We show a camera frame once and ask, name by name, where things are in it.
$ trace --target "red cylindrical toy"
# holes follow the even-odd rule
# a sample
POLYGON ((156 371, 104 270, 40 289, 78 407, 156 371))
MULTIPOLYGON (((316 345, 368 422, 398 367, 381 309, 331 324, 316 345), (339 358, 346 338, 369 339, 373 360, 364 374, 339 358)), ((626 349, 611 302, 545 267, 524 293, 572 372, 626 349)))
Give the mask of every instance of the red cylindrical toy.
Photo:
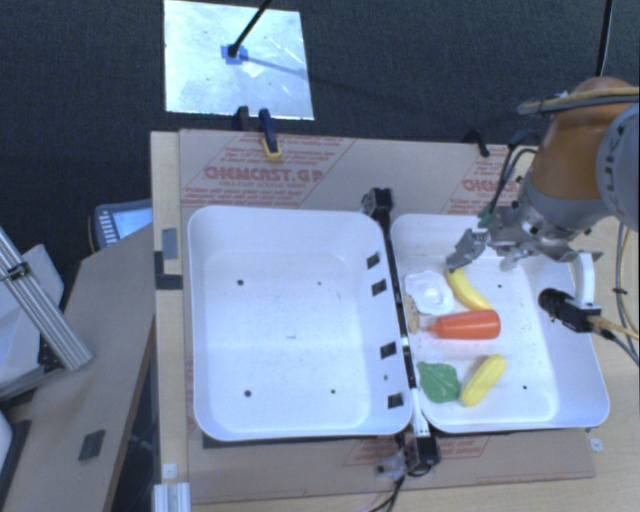
POLYGON ((500 334, 500 317, 493 309, 465 311, 438 317, 427 331, 438 338, 490 340, 500 334))

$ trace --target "green leaf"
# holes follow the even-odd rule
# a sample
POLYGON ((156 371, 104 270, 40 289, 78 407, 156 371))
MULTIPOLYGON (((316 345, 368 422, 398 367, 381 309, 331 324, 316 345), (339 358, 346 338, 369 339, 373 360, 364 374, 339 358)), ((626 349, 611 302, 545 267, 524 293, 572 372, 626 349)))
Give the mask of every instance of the green leaf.
POLYGON ((457 400, 460 396, 460 381, 453 366, 448 364, 418 363, 420 386, 427 398, 441 404, 457 400))

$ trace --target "white plate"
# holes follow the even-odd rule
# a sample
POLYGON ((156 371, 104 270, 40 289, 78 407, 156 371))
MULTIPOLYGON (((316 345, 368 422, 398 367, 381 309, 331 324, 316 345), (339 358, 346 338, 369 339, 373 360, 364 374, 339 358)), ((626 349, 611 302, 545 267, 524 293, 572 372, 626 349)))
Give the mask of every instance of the white plate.
POLYGON ((191 217, 188 248, 194 410, 205 433, 232 441, 406 426, 411 399, 374 221, 211 206, 191 217), (382 358, 389 343, 396 352, 382 358), (402 405, 390 408, 397 395, 402 405))
MULTIPOLYGON (((445 257, 475 217, 404 215, 392 227, 394 251, 402 281, 407 274, 444 273, 445 257)), ((495 340, 446 340, 418 331, 410 335, 417 365, 453 366, 464 384, 482 360, 502 354, 507 369, 482 402, 464 407, 459 401, 436 404, 421 396, 424 415, 435 427, 451 433, 592 427, 609 413, 609 398, 588 334, 552 323, 538 306, 545 288, 573 294, 567 264, 544 256, 522 260, 510 272, 499 269, 500 258, 487 248, 465 267, 471 281, 500 315, 502 331, 495 340)), ((459 303, 456 311, 465 310, 459 303)))

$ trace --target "black rod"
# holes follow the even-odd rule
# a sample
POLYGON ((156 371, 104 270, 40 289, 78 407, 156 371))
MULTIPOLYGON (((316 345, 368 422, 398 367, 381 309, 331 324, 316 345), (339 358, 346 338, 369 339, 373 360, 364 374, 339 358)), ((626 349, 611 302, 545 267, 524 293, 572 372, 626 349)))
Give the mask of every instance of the black rod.
POLYGON ((598 50, 598 61, 596 63, 596 76, 602 76, 602 72, 604 71, 604 63, 607 60, 612 12, 613 0, 607 0, 604 6, 604 17, 602 19, 602 32, 600 33, 600 48, 598 50))
POLYGON ((267 10, 267 8, 269 7, 272 1, 273 0, 264 0, 264 2, 262 2, 260 9, 258 9, 258 12, 255 13, 253 18, 251 18, 251 21, 242 31, 242 34, 240 34, 240 37, 238 38, 238 40, 235 43, 233 43, 231 46, 229 46, 227 50, 229 57, 231 57, 232 59, 236 58, 236 56, 238 55, 238 50, 240 49, 240 45, 242 44, 242 41, 244 41, 244 38, 249 35, 249 32, 251 32, 251 29, 254 27, 254 25, 258 23, 260 16, 264 14, 264 11, 267 10))

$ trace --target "empty white tray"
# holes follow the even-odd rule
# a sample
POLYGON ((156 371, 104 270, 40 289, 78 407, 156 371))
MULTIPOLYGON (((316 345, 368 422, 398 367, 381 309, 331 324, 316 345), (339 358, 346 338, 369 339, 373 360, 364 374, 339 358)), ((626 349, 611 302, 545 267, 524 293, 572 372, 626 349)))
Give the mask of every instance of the empty white tray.
POLYGON ((379 226, 211 206, 188 226, 194 410, 220 440, 387 435, 412 405, 379 226))
MULTIPOLYGON (((444 274, 445 257, 477 218, 452 215, 404 215, 392 227, 401 281, 407 274, 433 270, 444 274)), ((551 322, 538 306, 545 288, 574 294, 568 264, 544 256, 522 260, 510 272, 487 248, 464 267, 469 280, 500 315, 495 340, 440 340, 419 331, 410 335, 413 362, 445 363, 456 368, 462 385, 490 354, 502 354, 507 369, 476 407, 458 401, 436 404, 420 393, 421 408, 437 428, 451 433, 592 427, 609 412, 609 398, 588 334, 551 322)), ((458 311, 464 308, 458 304, 458 311)))

